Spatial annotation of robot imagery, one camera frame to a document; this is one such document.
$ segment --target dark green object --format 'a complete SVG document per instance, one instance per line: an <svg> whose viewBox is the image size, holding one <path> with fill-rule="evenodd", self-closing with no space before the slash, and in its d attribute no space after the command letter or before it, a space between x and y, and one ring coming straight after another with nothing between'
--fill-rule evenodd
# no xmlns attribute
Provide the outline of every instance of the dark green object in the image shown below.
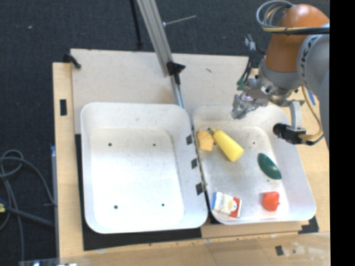
<svg viewBox="0 0 355 266"><path fill-rule="evenodd" d="M273 180L280 180L282 178L281 172L274 162L265 154L257 155L257 162L261 170Z"/></svg>

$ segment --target yellow cable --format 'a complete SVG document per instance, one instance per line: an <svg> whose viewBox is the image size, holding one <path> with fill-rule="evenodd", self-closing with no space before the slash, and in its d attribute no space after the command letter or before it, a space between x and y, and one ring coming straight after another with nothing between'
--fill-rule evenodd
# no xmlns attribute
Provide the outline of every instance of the yellow cable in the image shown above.
<svg viewBox="0 0 355 266"><path fill-rule="evenodd" d="M313 139L317 139L317 138L321 137L322 134L323 134L323 128L322 128L321 120L320 120L319 117L316 115L316 112L313 110L313 107L312 107L310 98L309 98L309 96L307 95L305 86L302 86L302 92L303 92L303 96L305 97L305 100L306 100L306 103L307 103L309 109L311 110L313 116L315 117L315 119L317 120L318 125L319 125L319 131L318 131L316 134L313 134L313 135L310 135L310 134L301 134L301 135L298 136L298 137L300 137L304 142L306 142L306 141L313 140Z"/></svg>

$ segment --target black floor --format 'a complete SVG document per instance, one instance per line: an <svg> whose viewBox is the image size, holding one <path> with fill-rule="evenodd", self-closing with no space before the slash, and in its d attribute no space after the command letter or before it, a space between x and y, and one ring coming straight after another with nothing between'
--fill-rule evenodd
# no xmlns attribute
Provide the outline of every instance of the black floor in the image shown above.
<svg viewBox="0 0 355 266"><path fill-rule="evenodd" d="M268 0L156 0L173 53L247 55L250 33L260 48L269 34L255 20ZM288 0L318 7L330 17L330 0ZM139 13L143 50L153 51ZM70 48L135 50L129 0L0 0L0 155L21 151L52 190L50 148L54 145L52 63ZM7 169L14 163L6 164ZM35 172L24 165L9 183L19 209L53 220L53 207ZM0 181L0 197L7 193ZM0 227L5 222L0 214ZM22 219L25 260L55 257L51 227ZM21 239L16 216L0 230L0 265L17 265Z"/></svg>

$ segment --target black pole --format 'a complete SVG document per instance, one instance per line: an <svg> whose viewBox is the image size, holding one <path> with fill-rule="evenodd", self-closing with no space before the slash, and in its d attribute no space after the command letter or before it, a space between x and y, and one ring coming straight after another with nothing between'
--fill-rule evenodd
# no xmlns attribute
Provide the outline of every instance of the black pole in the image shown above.
<svg viewBox="0 0 355 266"><path fill-rule="evenodd" d="M138 25L138 19L137 19L137 13L135 11L135 7L134 7L134 0L129 0L130 4L131 4L131 9L132 9L132 15L133 15L133 20L134 20L134 27L135 27L135 32L137 34L137 49L138 50L142 50L143 48L143 42L141 40L140 37L140 31L139 31L139 25Z"/></svg>

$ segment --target red object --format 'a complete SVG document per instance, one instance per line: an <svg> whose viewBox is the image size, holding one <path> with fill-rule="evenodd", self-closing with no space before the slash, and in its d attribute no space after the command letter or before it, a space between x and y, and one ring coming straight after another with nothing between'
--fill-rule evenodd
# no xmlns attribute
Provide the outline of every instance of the red object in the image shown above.
<svg viewBox="0 0 355 266"><path fill-rule="evenodd" d="M262 195L262 206L268 211L276 211L279 202L280 194L277 191L266 192Z"/></svg>

